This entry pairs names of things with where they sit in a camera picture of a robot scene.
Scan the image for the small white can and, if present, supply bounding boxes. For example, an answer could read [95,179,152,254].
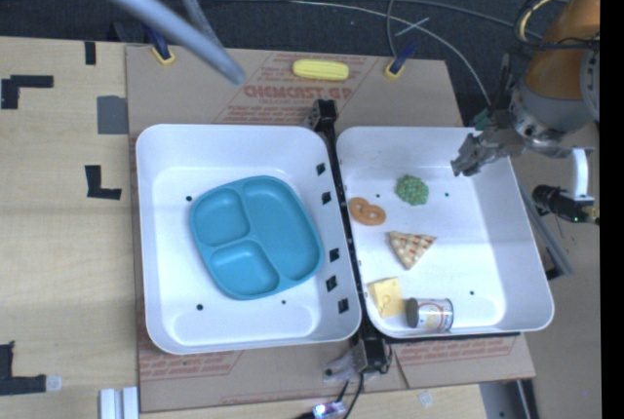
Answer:
[405,296,455,333]

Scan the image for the brown cardboard board red print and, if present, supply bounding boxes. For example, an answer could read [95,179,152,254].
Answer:
[124,44,537,413]

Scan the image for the yellow corn cob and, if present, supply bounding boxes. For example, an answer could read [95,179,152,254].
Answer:
[292,58,350,82]

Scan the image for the black cylinder on white bracket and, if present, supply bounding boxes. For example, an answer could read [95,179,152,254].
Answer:
[531,147,599,226]

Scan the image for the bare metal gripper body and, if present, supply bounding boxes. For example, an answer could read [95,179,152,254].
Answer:
[476,110,555,161]

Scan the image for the white plastic tray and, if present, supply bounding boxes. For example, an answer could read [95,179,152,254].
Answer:
[335,125,556,339]
[135,123,363,356]

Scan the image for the blue divided plate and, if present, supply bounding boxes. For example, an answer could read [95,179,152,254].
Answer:
[188,174,325,301]

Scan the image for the yellow cheese wedge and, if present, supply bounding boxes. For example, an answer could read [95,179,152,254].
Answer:
[367,276,407,320]

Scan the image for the thin black rod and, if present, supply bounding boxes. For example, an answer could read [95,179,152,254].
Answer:
[322,127,372,341]

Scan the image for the pizza slice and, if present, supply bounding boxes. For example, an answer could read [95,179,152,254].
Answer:
[387,230,438,271]

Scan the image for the orange pretzel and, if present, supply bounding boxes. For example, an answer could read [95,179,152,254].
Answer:
[347,196,388,228]

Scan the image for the green peas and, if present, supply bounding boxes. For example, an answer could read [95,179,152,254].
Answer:
[394,173,430,208]

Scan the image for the black block with thin wires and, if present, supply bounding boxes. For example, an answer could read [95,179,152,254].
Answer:
[307,98,340,133]
[323,333,394,377]

